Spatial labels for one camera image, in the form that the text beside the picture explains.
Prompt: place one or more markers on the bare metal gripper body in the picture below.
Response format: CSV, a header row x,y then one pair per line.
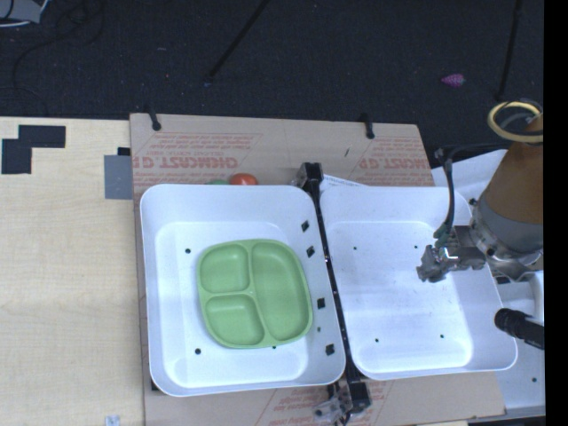
x,y
475,251

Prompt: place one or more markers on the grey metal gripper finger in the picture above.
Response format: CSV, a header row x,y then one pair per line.
x,y
428,271
441,252

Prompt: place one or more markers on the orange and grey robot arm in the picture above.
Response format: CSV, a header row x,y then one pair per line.
x,y
515,180

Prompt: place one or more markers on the white plastic tray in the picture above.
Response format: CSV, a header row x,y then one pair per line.
x,y
177,282
399,304

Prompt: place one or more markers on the thin black rod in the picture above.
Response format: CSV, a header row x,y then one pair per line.
x,y
332,278

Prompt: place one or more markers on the white paper sheet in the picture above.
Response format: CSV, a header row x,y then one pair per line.
x,y
341,181

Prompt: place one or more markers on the purple grapes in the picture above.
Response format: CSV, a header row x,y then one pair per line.
x,y
453,80

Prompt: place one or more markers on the green divided plate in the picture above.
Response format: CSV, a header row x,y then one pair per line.
x,y
255,293

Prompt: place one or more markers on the brown cardboard board, red print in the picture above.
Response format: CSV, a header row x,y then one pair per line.
x,y
284,153

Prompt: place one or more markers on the red tomato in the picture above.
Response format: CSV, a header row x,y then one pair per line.
x,y
243,179

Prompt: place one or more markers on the black cylinder on white bracket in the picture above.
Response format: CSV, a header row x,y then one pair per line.
x,y
519,326

